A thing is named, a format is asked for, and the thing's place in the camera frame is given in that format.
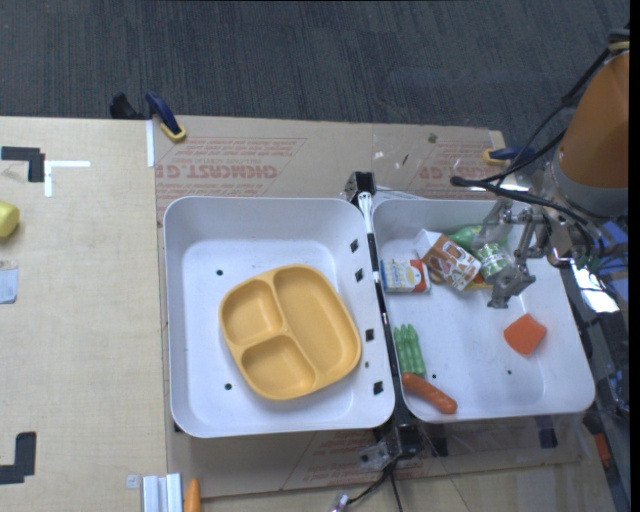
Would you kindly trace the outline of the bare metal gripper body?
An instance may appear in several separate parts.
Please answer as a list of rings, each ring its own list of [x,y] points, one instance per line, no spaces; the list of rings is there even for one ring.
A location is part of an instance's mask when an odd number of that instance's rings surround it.
[[[552,222],[544,208],[527,204],[520,210],[512,208],[512,226],[518,226],[520,235],[513,250],[515,265],[526,265],[529,259],[545,258],[550,265],[567,265],[568,259],[558,253],[552,240]]]

